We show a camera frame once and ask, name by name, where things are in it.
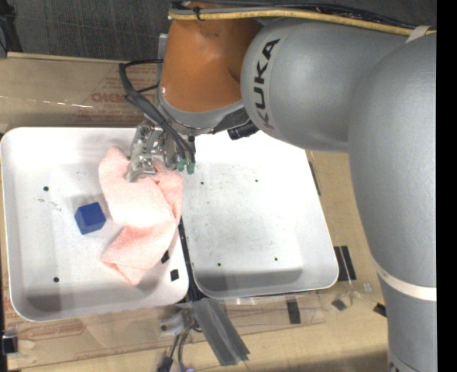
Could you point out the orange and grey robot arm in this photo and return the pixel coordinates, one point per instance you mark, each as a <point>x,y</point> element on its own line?
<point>329,91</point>

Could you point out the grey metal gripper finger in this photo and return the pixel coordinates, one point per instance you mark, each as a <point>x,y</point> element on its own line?
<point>141,166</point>

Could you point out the pink cloth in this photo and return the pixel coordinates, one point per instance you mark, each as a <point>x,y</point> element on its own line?
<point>143,215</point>

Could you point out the brown cardboard board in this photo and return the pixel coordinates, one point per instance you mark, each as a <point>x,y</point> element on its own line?
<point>50,87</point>

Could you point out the white plastic tray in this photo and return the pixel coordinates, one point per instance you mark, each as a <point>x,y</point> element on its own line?
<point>248,223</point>
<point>54,254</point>

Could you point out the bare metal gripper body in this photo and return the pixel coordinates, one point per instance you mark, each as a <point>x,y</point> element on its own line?
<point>150,140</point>

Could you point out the blue cube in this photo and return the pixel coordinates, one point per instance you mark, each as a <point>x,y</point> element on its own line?
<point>90,218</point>

